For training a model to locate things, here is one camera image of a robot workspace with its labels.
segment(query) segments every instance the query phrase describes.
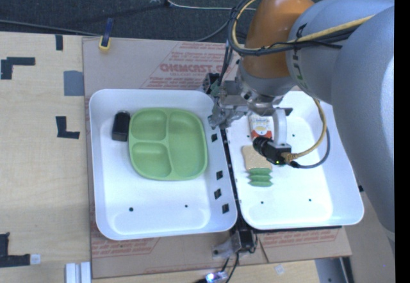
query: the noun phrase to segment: cardboard box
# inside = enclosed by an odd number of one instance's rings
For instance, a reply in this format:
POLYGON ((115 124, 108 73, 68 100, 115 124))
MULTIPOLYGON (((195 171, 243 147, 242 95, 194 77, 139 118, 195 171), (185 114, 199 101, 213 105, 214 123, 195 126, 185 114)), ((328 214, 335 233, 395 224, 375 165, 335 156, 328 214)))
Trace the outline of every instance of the cardboard box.
MULTIPOLYGON (((99 38, 83 39, 86 145, 90 197, 92 275, 94 279, 196 269, 219 269, 212 247, 229 239, 229 232, 113 241, 95 224, 94 184, 88 103, 105 88, 196 90, 208 72, 220 72, 225 45, 216 43, 112 38, 110 49, 98 48, 99 38)), ((236 55, 225 77, 233 79, 236 55)), ((351 254, 343 227, 258 234, 253 254, 239 265, 341 257, 351 254)))

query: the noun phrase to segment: wooden surface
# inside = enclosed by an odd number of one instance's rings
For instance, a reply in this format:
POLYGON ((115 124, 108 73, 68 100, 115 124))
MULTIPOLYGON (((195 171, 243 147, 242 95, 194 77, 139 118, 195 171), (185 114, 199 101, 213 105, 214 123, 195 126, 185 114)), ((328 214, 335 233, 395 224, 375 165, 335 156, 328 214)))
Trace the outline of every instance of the wooden surface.
MULTIPOLYGON (((84 97, 64 96, 63 73, 83 71, 80 36, 0 33, 0 59, 35 57, 0 80, 0 234, 9 255, 40 254, 41 263, 0 268, 0 282, 64 282, 67 263, 90 261, 84 97), (56 116, 79 139, 58 138, 56 116)), ((93 282, 191 283, 208 271, 98 279, 93 282)), ((314 261, 238 267, 230 281, 319 283, 314 261)))

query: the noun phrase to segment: blue and yellow clip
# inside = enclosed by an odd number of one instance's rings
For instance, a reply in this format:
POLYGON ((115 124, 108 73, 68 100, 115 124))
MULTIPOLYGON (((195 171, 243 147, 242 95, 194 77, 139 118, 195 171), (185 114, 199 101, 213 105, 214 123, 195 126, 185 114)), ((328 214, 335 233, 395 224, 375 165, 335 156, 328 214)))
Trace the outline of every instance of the blue and yellow clip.
POLYGON ((111 30, 113 29, 113 24, 114 24, 114 19, 108 18, 107 25, 105 26, 104 35, 101 36, 100 42, 98 45, 98 47, 102 51, 108 51, 108 49, 110 49, 110 45, 111 45, 110 35, 111 35, 111 30))

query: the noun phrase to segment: green object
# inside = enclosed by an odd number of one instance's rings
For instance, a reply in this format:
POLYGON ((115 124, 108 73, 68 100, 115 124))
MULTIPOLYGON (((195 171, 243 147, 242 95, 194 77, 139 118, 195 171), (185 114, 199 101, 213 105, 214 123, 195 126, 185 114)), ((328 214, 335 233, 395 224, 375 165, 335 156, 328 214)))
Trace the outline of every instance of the green object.
POLYGON ((252 186, 259 186, 263 188, 268 188, 272 186, 273 183, 270 181, 271 169, 269 168, 251 168, 248 170, 249 173, 249 184, 252 186))
POLYGON ((129 154, 143 177, 161 181, 194 179, 208 165, 201 120, 190 111, 145 108, 130 120, 129 154))

